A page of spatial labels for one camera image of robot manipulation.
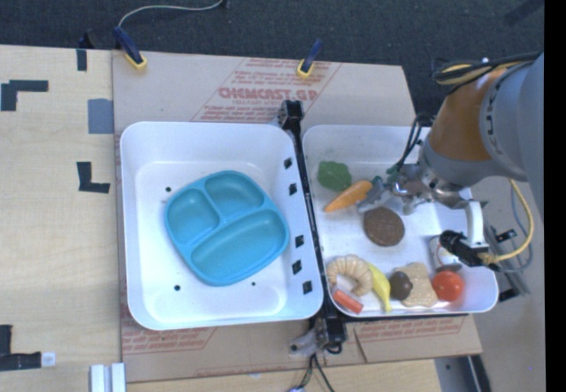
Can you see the black cylinder on white bracket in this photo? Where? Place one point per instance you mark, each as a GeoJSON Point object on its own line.
{"type": "Point", "coordinates": [474, 222]}

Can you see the brown cardboard board red print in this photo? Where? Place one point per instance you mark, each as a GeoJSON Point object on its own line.
{"type": "Point", "coordinates": [185, 89]}

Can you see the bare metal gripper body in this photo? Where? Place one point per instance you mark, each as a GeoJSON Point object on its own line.
{"type": "Point", "coordinates": [420, 189]}

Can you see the blue divided plate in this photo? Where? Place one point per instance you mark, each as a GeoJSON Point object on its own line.
{"type": "Point", "coordinates": [230, 231]}

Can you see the orange-red sausage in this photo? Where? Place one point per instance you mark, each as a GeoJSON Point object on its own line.
{"type": "Point", "coordinates": [348, 301]}

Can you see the brown round biscuit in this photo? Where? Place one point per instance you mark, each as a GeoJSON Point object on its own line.
{"type": "Point", "coordinates": [384, 226]}

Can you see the beige croissant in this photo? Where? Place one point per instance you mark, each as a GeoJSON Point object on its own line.
{"type": "Point", "coordinates": [354, 266]}

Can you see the white plastic tray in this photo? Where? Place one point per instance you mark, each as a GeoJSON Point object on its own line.
{"type": "Point", "coordinates": [424, 222]}
{"type": "Point", "coordinates": [150, 222]}

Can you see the yellow banana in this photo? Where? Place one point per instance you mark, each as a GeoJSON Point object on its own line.
{"type": "Point", "coordinates": [381, 286]}

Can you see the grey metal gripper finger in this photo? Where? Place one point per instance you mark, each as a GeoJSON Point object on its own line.
{"type": "Point", "coordinates": [383, 185]}
{"type": "Point", "coordinates": [370, 201]}

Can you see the thin black and white rod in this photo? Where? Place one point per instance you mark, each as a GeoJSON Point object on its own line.
{"type": "Point", "coordinates": [311, 222]}

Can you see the beige bread slice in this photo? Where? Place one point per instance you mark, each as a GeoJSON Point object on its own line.
{"type": "Point", "coordinates": [422, 288]}

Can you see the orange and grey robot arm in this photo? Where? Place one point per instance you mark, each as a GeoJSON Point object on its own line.
{"type": "Point", "coordinates": [482, 125]}

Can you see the red tomato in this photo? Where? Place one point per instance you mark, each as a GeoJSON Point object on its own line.
{"type": "Point", "coordinates": [448, 286]}

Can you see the dark brown round ball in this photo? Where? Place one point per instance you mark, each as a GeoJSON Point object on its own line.
{"type": "Point", "coordinates": [400, 285]}

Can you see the orange carrot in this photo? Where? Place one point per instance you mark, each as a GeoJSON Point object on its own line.
{"type": "Point", "coordinates": [349, 197]}

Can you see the green broccoli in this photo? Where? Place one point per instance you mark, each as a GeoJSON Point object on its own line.
{"type": "Point", "coordinates": [334, 175]}

